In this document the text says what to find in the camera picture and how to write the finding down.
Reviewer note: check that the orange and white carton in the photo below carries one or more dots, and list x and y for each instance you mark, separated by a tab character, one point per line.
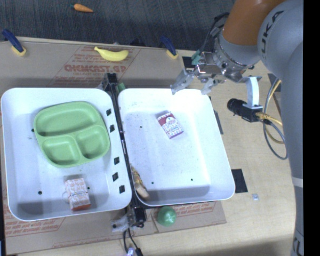
78	193

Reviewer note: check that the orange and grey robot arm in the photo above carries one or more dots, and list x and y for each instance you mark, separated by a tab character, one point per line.
280	36

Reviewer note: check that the brown cardboard board red print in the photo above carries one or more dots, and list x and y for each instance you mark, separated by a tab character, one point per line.
56	60

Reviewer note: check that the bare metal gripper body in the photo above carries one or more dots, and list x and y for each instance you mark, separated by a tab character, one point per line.
212	67

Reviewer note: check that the green divided plate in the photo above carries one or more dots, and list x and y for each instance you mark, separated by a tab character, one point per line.
69	132

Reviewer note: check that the orange carrot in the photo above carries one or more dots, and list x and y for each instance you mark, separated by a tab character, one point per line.
82	8

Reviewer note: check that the white plastic tray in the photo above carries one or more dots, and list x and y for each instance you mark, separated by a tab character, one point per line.
176	164
29	153

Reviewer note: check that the green round toy fruit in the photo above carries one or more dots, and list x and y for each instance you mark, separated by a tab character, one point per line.
166	216

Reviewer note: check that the thin black and white rod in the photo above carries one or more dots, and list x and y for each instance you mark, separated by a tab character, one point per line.
121	143

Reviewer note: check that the yellow banana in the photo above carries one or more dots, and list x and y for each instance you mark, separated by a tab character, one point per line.
113	55

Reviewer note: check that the tan toy bread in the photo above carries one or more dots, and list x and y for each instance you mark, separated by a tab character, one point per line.
140	184

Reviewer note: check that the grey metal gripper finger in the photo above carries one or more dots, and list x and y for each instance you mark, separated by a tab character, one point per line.
210	84
180	81

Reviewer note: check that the black cylinder on white bracket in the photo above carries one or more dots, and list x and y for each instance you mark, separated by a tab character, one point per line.
246	110

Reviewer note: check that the red and white carton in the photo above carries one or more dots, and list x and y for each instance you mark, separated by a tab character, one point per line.
170	125

